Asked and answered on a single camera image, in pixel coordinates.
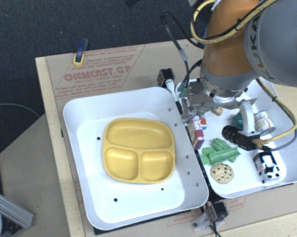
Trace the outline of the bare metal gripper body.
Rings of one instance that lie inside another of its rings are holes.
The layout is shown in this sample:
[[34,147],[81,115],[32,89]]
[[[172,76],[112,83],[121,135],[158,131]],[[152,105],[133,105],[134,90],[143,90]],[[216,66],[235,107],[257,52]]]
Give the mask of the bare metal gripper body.
[[202,107],[207,111],[216,108],[237,108],[237,98],[241,96],[244,88],[240,90],[224,90],[214,86],[206,79],[197,79],[190,82],[185,97],[186,104],[193,111],[195,107]]

